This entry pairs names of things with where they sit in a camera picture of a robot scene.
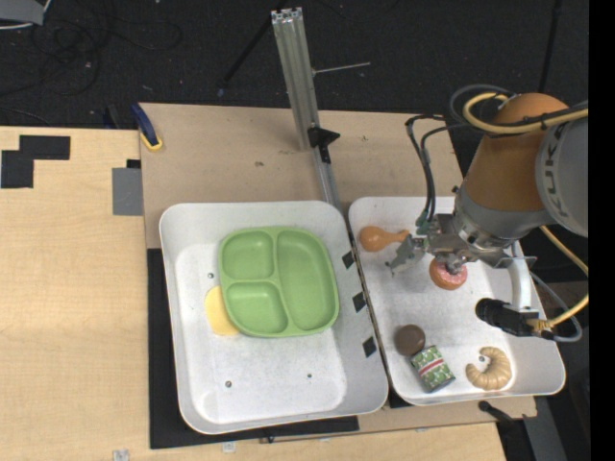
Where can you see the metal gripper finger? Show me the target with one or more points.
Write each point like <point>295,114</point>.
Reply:
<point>454,263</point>
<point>408,253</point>

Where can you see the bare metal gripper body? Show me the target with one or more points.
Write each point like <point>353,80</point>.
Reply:
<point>449,240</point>

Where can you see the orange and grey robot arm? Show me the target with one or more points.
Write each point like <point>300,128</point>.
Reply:
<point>509,176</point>

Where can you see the pink doughnut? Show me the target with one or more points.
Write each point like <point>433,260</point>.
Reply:
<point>444,281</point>

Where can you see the orange toy drumstick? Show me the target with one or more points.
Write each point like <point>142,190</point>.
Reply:
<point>375,238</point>

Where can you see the white plastic tray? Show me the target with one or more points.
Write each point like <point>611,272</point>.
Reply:
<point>269,382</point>
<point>432,315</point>

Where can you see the brown round biscuit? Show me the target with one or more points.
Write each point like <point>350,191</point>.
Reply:
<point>409,340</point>

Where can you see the green and white can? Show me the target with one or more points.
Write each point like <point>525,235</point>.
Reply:
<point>432,369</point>

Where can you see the beige croissant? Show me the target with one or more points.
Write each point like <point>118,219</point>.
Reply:
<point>497,370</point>

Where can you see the green divided plate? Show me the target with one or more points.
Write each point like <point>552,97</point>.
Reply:
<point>278,281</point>

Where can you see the yellow round slice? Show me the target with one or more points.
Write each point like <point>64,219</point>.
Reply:
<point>218,312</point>

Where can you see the brown cardboard board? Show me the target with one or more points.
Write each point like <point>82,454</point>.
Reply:
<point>230,161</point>

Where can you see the black cylinder on white bracket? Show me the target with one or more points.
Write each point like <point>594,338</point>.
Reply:
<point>502,315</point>

